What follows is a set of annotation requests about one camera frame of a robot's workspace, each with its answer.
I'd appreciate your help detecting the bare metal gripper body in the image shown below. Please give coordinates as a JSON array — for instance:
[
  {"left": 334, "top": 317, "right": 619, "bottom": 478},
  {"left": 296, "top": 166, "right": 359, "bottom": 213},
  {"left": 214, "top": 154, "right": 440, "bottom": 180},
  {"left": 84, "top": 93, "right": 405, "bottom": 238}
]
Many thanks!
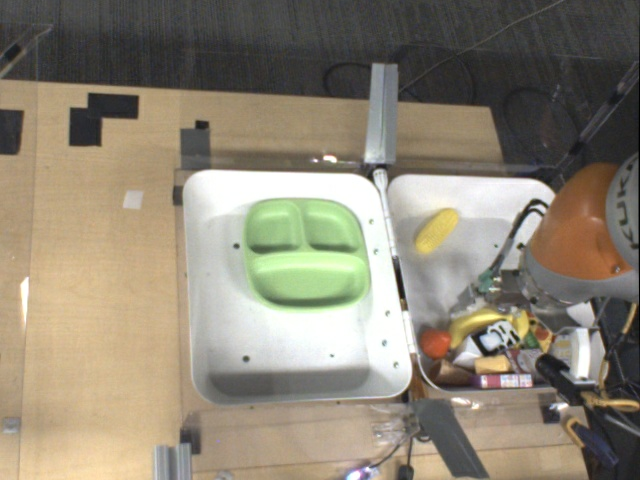
[{"left": 492, "top": 262, "right": 540, "bottom": 311}]

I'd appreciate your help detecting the white plastic tray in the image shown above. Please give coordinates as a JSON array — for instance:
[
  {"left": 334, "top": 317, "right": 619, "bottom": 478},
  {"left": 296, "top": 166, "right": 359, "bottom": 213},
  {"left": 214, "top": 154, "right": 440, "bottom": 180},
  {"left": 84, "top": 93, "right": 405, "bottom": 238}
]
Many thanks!
[
  {"left": 181, "top": 168, "right": 415, "bottom": 407},
  {"left": 387, "top": 173, "right": 609, "bottom": 395}
]

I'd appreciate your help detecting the yellow banana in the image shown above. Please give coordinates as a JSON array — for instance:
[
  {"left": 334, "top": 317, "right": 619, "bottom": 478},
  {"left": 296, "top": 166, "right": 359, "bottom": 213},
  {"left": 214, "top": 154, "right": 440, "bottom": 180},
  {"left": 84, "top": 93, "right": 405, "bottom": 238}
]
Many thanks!
[{"left": 447, "top": 307, "right": 521, "bottom": 350}]

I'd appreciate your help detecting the black and white carton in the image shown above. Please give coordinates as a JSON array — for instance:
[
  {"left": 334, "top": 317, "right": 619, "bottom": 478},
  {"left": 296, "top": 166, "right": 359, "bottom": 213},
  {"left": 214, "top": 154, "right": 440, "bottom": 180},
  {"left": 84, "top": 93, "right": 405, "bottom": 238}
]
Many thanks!
[{"left": 471, "top": 319, "right": 519, "bottom": 357}]

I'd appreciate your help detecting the pizza slice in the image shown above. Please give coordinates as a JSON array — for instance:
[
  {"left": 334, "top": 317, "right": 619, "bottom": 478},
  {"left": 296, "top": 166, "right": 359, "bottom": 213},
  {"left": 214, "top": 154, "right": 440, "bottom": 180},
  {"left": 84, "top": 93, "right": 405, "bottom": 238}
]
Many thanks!
[{"left": 522, "top": 316, "right": 557, "bottom": 353}]

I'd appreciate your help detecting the red tomato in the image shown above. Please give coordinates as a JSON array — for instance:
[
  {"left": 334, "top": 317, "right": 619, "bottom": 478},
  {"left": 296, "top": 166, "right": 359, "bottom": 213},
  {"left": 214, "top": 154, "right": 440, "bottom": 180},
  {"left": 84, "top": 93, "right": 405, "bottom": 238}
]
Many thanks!
[{"left": 419, "top": 328, "right": 453, "bottom": 361}]

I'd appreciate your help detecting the yellow cheese block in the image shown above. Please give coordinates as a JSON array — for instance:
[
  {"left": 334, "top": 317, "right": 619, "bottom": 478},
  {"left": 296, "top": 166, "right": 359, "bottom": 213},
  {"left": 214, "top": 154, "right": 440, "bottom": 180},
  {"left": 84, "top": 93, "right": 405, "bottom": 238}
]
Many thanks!
[{"left": 473, "top": 355, "right": 515, "bottom": 376}]

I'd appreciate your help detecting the red packet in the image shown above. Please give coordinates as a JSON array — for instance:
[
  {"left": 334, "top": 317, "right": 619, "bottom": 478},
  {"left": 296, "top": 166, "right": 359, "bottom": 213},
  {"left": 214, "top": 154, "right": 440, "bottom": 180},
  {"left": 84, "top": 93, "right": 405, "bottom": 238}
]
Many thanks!
[{"left": 504, "top": 347, "right": 545, "bottom": 375}]

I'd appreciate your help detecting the yellow corn cob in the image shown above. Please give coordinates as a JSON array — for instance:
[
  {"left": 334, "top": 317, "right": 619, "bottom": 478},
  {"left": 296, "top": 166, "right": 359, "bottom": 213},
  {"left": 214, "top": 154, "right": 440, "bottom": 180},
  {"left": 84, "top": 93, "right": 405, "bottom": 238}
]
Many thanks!
[{"left": 414, "top": 207, "right": 461, "bottom": 256}]

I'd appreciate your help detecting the purple box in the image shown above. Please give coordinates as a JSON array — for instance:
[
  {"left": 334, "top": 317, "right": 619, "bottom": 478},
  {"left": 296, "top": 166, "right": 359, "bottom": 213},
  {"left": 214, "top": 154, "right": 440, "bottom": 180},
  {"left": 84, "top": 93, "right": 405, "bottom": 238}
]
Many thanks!
[{"left": 468, "top": 372, "right": 535, "bottom": 390}]

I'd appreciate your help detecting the brown ice cream cone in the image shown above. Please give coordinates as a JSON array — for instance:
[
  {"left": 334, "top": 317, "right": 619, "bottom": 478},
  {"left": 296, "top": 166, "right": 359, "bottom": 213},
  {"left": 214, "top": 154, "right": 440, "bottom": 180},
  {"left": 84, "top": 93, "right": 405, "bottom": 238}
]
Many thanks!
[{"left": 428, "top": 358, "right": 474, "bottom": 387}]

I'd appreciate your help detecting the thin black and white rod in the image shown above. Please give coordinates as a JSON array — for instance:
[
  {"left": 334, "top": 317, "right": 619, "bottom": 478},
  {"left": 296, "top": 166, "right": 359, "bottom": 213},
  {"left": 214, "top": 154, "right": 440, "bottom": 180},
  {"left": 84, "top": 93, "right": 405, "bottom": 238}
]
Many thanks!
[{"left": 372, "top": 167, "right": 417, "bottom": 355}]

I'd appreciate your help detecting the green divided plate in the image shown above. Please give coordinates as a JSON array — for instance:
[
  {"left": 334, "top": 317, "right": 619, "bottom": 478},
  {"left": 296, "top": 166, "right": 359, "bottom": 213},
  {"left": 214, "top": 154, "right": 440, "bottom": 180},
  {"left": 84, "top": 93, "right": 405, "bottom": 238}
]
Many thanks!
[{"left": 242, "top": 197, "right": 373, "bottom": 312}]

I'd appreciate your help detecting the black cylinder on white bracket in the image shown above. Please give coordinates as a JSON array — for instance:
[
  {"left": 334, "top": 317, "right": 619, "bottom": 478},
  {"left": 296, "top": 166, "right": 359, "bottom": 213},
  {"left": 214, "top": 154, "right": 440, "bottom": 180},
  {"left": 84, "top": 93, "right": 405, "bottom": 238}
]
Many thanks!
[{"left": 534, "top": 326, "right": 597, "bottom": 405}]

